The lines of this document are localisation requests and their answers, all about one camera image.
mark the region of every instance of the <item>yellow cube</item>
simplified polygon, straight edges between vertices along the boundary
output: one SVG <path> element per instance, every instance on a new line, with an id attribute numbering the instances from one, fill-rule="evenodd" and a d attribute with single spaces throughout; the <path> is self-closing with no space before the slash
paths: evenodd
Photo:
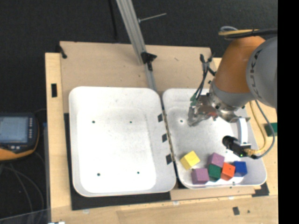
<path id="1" fill-rule="evenodd" d="M 195 164 L 200 162 L 199 157 L 196 155 L 194 151 L 187 153 L 183 158 L 180 159 L 182 165 L 186 170 L 193 167 Z"/>

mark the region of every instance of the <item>blue cube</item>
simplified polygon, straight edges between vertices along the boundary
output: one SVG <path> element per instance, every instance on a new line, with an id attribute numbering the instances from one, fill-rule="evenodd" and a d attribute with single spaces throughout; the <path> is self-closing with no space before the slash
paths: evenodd
<path id="1" fill-rule="evenodd" d="M 235 177 L 244 177 L 247 174 L 246 162 L 235 161 Z"/>

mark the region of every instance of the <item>black clamp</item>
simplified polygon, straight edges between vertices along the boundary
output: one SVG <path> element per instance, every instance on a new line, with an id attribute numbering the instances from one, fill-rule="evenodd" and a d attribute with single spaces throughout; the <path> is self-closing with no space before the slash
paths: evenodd
<path id="1" fill-rule="evenodd" d="M 150 53 L 147 53 L 147 52 L 143 52 L 141 53 L 141 57 L 142 57 L 142 61 L 143 61 L 143 64 L 147 64 L 148 65 L 148 69 L 150 71 L 153 71 L 153 66 L 152 66 L 152 62 L 153 60 L 156 59 L 156 55 L 153 55 L 153 54 L 150 54 Z"/>

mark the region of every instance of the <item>black connector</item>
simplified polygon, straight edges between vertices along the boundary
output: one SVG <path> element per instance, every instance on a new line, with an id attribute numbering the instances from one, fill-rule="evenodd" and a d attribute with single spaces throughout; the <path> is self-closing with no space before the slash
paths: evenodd
<path id="1" fill-rule="evenodd" d="M 246 157 L 247 153 L 244 151 L 244 149 L 251 148 L 250 144 L 240 145 L 238 139 L 229 135 L 223 137 L 222 143 L 227 149 L 232 150 L 234 154 L 239 157 Z"/>

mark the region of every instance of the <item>black mat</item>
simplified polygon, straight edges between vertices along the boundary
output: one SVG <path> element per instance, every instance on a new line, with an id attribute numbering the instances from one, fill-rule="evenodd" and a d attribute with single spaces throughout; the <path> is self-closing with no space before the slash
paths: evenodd
<path id="1" fill-rule="evenodd" d="M 169 201 L 171 199 L 170 192 L 142 194 L 142 195 L 125 195 L 125 196 L 105 196 L 105 197 L 85 197 L 80 195 L 72 184 L 71 173 L 71 149 L 70 149 L 70 117 L 68 113 L 64 114 L 66 147 L 68 156 L 68 166 L 70 174 L 70 188 L 71 188 L 71 207 L 73 210 L 81 210 L 88 208 L 116 206 L 116 205 L 130 205 L 138 203 L 151 203 L 159 201 Z"/>

